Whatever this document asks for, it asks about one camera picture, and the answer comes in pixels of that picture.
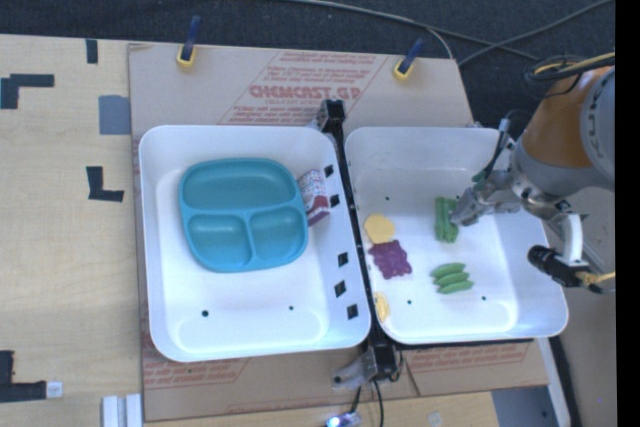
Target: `cardboard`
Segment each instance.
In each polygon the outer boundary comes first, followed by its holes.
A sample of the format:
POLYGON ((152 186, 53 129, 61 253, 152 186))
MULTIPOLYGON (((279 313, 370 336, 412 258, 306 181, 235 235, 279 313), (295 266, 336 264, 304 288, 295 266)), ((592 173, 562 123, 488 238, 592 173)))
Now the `cardboard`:
MULTIPOLYGON (((410 77, 399 82, 392 72, 401 56, 199 47, 193 66, 183 68, 176 63, 177 49, 129 46, 145 420, 350 404, 354 392, 332 389, 331 376, 358 356, 358 348, 195 364, 169 361, 155 349, 148 327, 139 141, 164 124, 312 125, 324 99, 344 101, 345 134, 361 126, 465 126, 472 117, 457 65, 417 59, 410 77)), ((398 382, 383 383, 385 400, 546 382, 535 343, 510 345, 405 351, 398 382)), ((365 390, 362 400, 372 399, 365 390)))

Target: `blue plate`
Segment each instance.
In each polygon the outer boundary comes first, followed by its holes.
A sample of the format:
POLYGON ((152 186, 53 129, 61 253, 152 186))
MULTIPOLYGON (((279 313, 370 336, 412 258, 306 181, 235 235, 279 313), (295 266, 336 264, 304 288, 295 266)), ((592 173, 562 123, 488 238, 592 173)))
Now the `blue plate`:
POLYGON ((196 260, 216 272, 285 265, 308 242, 296 179, 269 159, 222 159, 189 168, 180 180, 180 213, 196 260))

